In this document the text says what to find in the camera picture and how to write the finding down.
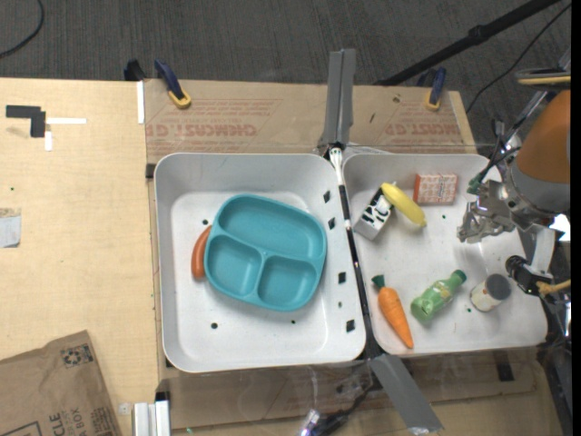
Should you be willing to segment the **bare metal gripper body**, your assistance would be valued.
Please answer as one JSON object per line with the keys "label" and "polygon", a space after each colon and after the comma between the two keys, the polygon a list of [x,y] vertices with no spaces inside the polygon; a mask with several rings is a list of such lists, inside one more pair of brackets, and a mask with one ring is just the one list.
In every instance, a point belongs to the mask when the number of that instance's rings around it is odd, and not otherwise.
{"label": "bare metal gripper body", "polygon": [[509,193],[503,183],[488,181],[480,188],[476,200],[470,204],[470,211],[476,215],[478,223],[513,223],[520,230],[528,230],[529,220],[516,213],[516,207],[512,208],[511,203],[513,201],[509,199]]}

